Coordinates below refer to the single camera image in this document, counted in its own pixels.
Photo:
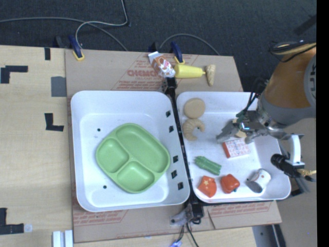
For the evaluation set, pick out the thin black rod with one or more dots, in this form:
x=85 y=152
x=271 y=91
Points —
x=175 y=112

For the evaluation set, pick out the orange bell pepper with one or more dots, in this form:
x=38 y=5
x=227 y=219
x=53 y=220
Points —
x=229 y=183

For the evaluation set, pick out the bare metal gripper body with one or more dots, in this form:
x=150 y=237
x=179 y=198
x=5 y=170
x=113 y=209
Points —
x=259 y=125

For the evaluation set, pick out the yellow bottle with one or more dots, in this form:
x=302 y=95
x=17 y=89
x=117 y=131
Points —
x=187 y=71

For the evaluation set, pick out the white can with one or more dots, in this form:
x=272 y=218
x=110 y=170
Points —
x=259 y=180

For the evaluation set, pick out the tan croissant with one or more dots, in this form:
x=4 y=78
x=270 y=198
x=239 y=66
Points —
x=189 y=131

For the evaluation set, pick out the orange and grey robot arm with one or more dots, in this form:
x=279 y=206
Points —
x=288 y=89

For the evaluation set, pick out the orange and white packet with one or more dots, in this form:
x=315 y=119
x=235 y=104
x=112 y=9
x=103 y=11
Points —
x=236 y=148

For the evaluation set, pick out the tan round biscuit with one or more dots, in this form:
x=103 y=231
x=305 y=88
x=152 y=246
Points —
x=194 y=108

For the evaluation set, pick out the brown cardboard board red print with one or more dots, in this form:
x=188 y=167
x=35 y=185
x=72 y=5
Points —
x=108 y=71

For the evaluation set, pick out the black cylinder on white bracket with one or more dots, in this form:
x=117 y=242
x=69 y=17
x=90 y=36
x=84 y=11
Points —
x=295 y=148

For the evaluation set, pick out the green divided plate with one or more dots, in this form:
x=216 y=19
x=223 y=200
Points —
x=133 y=153

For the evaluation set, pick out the orange and white carton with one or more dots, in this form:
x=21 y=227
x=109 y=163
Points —
x=162 y=65

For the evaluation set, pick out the green asparagus bundle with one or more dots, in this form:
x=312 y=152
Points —
x=208 y=165

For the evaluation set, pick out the white plastic tray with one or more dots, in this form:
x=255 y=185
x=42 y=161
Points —
x=102 y=107
x=231 y=104

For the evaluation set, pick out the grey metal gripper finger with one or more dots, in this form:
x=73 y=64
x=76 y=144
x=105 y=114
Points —
x=251 y=138
x=227 y=132

